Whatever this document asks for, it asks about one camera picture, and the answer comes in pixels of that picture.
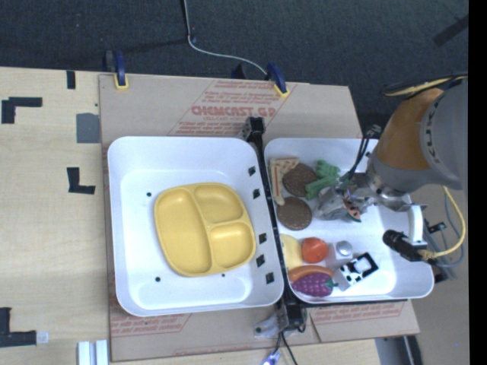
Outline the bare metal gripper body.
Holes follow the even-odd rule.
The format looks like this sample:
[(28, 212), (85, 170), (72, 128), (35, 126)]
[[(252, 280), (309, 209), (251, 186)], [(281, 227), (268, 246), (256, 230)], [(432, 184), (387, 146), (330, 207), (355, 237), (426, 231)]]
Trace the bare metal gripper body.
[(412, 205), (405, 192), (389, 187), (372, 173), (355, 173), (344, 181), (343, 197), (358, 211), (366, 211), (372, 205), (381, 205), (392, 211), (406, 211)]

